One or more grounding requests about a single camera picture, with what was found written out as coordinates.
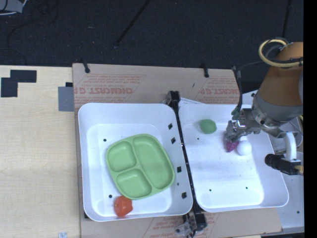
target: white ball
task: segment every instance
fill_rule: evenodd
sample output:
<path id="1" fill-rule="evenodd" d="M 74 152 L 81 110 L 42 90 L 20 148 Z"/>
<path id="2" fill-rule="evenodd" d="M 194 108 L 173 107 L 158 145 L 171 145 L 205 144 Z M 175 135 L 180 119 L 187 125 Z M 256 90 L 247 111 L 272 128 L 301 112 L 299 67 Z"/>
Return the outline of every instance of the white ball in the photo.
<path id="1" fill-rule="evenodd" d="M 237 151 L 240 155 L 249 155 L 252 152 L 252 145 L 247 140 L 242 140 L 237 146 Z"/>

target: light wood surface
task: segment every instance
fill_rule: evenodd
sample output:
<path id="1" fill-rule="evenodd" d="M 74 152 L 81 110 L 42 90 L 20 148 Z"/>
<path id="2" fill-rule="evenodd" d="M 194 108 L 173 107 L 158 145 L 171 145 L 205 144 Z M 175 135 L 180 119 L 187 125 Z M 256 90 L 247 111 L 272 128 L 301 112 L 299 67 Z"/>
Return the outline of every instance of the light wood surface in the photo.
<path id="1" fill-rule="evenodd" d="M 0 98 L 0 237 L 80 237 L 74 112 L 58 111 L 58 87 L 71 67 L 0 66 L 36 70 L 18 83 L 18 97 Z"/>

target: green plate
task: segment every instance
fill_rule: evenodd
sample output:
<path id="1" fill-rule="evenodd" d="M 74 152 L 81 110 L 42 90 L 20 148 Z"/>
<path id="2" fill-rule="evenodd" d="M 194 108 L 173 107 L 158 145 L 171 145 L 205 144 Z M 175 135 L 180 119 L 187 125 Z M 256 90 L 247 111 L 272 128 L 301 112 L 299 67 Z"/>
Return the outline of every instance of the green plate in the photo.
<path id="1" fill-rule="evenodd" d="M 110 145 L 106 163 L 122 195 L 141 199 L 170 187 L 175 171 L 160 142 L 149 134 L 139 134 Z"/>

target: black fabric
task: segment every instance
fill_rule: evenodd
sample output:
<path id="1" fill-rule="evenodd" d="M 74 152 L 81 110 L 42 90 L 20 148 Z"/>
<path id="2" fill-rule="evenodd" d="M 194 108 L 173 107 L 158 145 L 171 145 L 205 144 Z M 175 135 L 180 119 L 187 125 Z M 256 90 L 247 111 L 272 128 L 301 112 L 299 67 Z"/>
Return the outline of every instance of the black fabric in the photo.
<path id="1" fill-rule="evenodd" d="M 0 16 L 0 64 L 87 63 L 231 69 L 260 61 L 259 45 L 281 37 L 289 0 L 29 0 Z M 303 41 L 304 0 L 291 0 L 285 38 Z M 243 92 L 268 66 L 241 71 Z"/>

